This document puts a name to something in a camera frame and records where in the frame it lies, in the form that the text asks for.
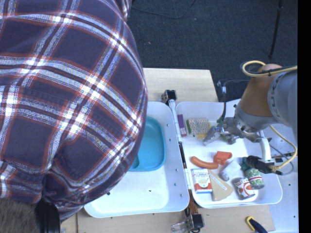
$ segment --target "toy hot dog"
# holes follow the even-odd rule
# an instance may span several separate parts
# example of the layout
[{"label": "toy hot dog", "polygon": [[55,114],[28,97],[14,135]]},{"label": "toy hot dog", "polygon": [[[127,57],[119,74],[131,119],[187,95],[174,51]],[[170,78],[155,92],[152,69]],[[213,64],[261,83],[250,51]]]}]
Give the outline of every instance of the toy hot dog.
[{"label": "toy hot dog", "polygon": [[205,162],[200,160],[198,157],[191,157],[190,161],[195,164],[198,167],[201,168],[208,168],[208,169],[217,169],[218,168],[218,163],[217,162]]}]

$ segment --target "tin can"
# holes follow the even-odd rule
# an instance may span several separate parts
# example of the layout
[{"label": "tin can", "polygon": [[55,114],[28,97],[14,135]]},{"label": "tin can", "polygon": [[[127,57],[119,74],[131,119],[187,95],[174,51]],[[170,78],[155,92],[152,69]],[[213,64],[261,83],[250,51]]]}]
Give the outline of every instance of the tin can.
[{"label": "tin can", "polygon": [[253,189],[261,189],[264,187],[264,183],[258,169],[250,168],[245,171],[245,174]]},{"label": "tin can", "polygon": [[245,200],[253,197],[255,191],[253,190],[248,178],[243,178],[234,183],[240,199]]}]

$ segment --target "dark carpet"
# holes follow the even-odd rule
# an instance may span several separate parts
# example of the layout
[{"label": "dark carpet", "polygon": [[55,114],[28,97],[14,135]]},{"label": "dark carpet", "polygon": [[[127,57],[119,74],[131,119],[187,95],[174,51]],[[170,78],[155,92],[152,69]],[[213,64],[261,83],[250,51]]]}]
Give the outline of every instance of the dark carpet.
[{"label": "dark carpet", "polygon": [[272,56],[279,0],[135,0],[128,25],[144,67],[208,69],[219,101],[217,82],[232,81],[230,101],[246,88],[238,81],[250,79],[242,63],[297,65],[298,0],[281,5]]}]

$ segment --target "plaid shirt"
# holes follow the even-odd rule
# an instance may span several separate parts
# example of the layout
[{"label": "plaid shirt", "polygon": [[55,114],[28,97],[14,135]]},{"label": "plaid shirt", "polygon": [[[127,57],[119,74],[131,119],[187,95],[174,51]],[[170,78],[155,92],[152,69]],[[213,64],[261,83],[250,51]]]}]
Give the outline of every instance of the plaid shirt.
[{"label": "plaid shirt", "polygon": [[131,0],[0,0],[0,199],[64,221],[128,171],[147,89]]}]

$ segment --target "small box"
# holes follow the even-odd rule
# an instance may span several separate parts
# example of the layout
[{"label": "small box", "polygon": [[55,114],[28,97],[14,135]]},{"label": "small box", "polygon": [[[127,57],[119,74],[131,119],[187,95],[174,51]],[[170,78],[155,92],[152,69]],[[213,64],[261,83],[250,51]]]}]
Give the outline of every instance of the small box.
[{"label": "small box", "polygon": [[178,114],[177,115],[177,120],[178,120],[178,125],[179,125],[179,129],[180,129],[181,137],[186,137],[187,136],[187,132],[186,132],[186,129],[185,129],[183,114]]},{"label": "small box", "polygon": [[195,193],[211,193],[212,185],[207,168],[191,169]]}]

